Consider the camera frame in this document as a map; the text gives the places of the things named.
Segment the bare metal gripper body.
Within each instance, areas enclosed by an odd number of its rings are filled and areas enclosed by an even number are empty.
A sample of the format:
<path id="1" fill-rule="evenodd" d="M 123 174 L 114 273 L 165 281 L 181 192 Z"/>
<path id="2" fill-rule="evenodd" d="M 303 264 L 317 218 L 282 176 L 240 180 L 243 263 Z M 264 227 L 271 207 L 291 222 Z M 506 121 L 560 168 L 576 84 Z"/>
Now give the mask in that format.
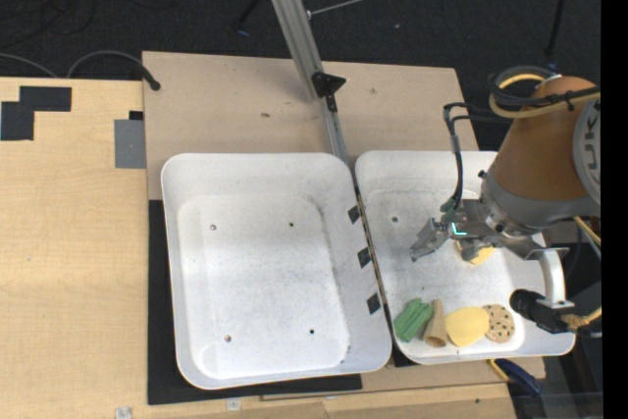
<path id="1" fill-rule="evenodd" d="M 476 238 L 492 248 L 504 247 L 521 259 L 538 259 L 541 245 L 534 240 L 540 230 L 511 218 L 487 198 L 462 199 L 445 211 L 448 236 L 458 242 Z"/>

